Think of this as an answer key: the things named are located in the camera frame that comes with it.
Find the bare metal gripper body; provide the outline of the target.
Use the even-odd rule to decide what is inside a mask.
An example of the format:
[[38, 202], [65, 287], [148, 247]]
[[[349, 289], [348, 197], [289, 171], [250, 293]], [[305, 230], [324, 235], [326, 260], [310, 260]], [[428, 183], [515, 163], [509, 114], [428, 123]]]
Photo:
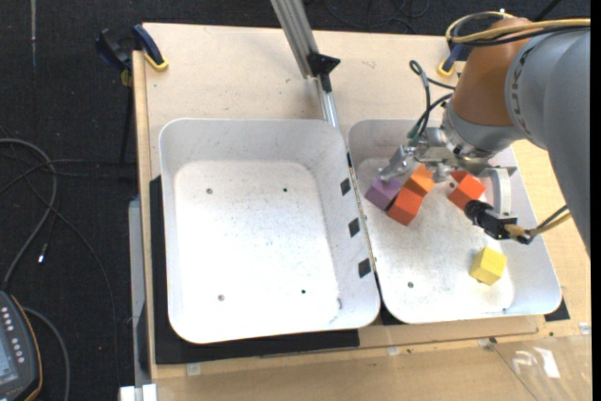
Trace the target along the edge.
[[491, 166], [490, 151], [482, 150], [447, 132], [442, 127], [428, 127], [420, 135], [413, 152], [414, 158], [432, 167], [447, 166], [479, 176]]

